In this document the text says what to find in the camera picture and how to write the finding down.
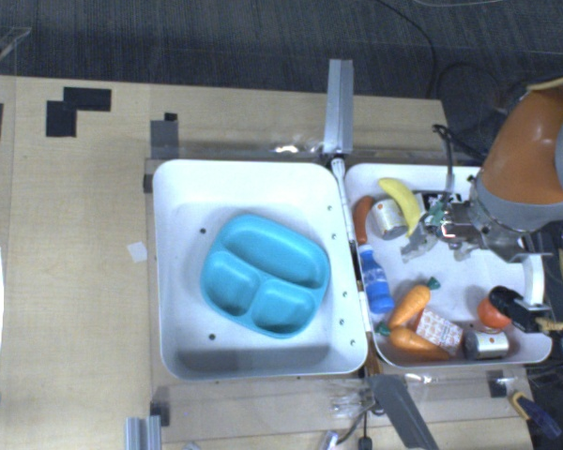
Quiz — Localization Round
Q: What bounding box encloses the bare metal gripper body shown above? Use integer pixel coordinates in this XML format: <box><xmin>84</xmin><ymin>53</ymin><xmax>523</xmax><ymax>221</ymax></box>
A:
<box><xmin>436</xmin><ymin>201</ymin><xmax>530</xmax><ymax>263</ymax></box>

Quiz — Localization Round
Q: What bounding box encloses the white plastic tray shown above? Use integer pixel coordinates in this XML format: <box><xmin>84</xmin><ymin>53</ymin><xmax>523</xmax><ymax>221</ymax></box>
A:
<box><xmin>151</xmin><ymin>158</ymin><xmax>370</xmax><ymax>383</ymax></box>
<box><xmin>344</xmin><ymin>162</ymin><xmax>554</xmax><ymax>370</ymax></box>

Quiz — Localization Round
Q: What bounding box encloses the white labelled can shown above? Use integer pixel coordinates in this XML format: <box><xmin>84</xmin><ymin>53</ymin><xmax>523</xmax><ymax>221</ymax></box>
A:
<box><xmin>371</xmin><ymin>198</ymin><xmax>411</xmax><ymax>241</ymax></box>

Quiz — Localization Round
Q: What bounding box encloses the yellow banana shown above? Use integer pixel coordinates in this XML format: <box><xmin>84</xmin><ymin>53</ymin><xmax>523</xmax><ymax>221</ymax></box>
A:
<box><xmin>377</xmin><ymin>177</ymin><xmax>423</xmax><ymax>239</ymax></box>

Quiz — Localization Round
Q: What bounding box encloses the blue plastic bottle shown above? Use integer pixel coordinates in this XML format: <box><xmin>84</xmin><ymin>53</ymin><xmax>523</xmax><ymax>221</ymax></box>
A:
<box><xmin>358</xmin><ymin>244</ymin><xmax>396</xmax><ymax>315</ymax></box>

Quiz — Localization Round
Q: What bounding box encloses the orange carrot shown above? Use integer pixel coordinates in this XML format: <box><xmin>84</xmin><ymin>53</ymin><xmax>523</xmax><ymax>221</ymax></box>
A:
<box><xmin>387</xmin><ymin>277</ymin><xmax>442</xmax><ymax>330</ymax></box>
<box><xmin>373</xmin><ymin>321</ymin><xmax>451</xmax><ymax>363</ymax></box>

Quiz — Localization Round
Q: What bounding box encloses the red sausage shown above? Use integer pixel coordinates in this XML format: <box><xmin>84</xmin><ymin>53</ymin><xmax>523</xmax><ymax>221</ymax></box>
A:
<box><xmin>353</xmin><ymin>195</ymin><xmax>376</xmax><ymax>246</ymax></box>

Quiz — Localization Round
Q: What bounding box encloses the orange round fruit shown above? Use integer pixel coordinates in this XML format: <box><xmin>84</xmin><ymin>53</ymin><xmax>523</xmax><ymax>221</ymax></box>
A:
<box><xmin>477</xmin><ymin>296</ymin><xmax>513</xmax><ymax>330</ymax></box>

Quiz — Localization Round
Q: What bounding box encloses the orange and white carton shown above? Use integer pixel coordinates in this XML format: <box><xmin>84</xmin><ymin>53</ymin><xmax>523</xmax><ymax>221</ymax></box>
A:
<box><xmin>413</xmin><ymin>307</ymin><xmax>465</xmax><ymax>357</ymax></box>

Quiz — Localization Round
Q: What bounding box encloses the silver can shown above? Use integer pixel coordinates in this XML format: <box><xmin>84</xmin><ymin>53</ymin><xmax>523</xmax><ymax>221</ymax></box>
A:
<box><xmin>463</xmin><ymin>329</ymin><xmax>510</xmax><ymax>362</ymax></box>

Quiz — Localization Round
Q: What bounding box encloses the blue divided plate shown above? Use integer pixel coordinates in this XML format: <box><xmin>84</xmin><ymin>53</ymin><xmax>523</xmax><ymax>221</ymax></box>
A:
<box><xmin>199</xmin><ymin>213</ymin><xmax>332</xmax><ymax>340</ymax></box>

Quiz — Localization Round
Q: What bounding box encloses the black cylinder on white bracket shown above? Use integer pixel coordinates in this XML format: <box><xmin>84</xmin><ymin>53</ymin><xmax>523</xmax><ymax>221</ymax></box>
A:
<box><xmin>488</xmin><ymin>250</ymin><xmax>554</xmax><ymax>333</ymax></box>

